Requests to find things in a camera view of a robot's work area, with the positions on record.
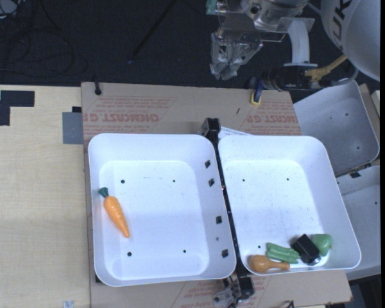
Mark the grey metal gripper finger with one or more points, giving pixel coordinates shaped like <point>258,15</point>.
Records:
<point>240,56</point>
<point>219,61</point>

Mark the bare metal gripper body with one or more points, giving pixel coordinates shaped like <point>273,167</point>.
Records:
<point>244,24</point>

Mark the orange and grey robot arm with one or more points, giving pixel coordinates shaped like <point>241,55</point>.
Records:
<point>356,27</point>

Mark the brown cardboard board red print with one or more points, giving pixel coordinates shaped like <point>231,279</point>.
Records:
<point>186,107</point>

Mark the white plastic tray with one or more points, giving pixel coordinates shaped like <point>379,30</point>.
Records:
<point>276,204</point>
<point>160,223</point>

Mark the orange carrot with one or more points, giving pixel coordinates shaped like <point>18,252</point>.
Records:
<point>115,213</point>

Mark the green bean pods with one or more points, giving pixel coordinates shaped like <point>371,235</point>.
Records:
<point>280,253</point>

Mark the black box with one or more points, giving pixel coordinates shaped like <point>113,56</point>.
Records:
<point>305,249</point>

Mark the green pepper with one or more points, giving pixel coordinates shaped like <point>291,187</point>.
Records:
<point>323,243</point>

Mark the orange toy drumstick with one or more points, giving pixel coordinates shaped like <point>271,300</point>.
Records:
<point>260,263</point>

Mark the black cylinder on white bracket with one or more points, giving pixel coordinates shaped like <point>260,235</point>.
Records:
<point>300,43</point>

